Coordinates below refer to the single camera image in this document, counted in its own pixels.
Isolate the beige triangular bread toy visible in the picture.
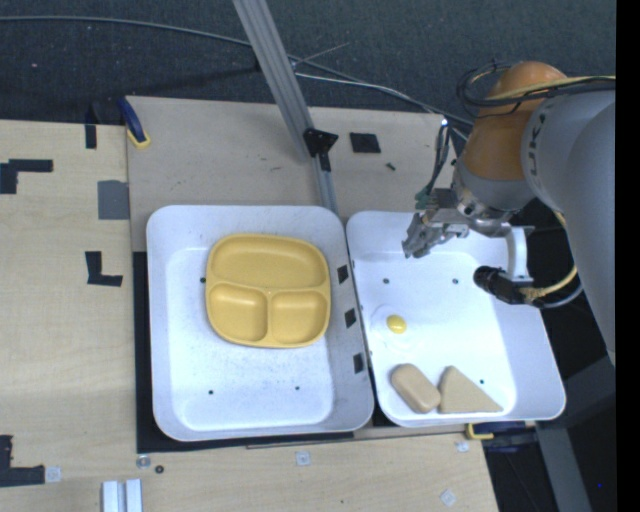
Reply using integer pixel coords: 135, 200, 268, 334
437, 365, 505, 415

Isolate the white fried egg toy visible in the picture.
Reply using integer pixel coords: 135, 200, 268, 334
370, 303, 427, 352

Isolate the yellow divided plate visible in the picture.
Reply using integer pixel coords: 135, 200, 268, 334
204, 232, 333, 350

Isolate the pale wood board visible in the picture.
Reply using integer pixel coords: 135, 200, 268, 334
124, 95, 536, 443

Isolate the white plastic tray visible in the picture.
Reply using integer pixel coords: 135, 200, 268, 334
345, 209, 568, 429
145, 204, 376, 443

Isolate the beige oval bread toy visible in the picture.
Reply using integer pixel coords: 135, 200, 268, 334
390, 362, 443, 415

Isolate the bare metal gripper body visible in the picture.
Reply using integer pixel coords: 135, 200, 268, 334
421, 187, 514, 239

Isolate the black cylinder on white bracket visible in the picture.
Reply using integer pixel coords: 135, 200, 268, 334
472, 226, 537, 307

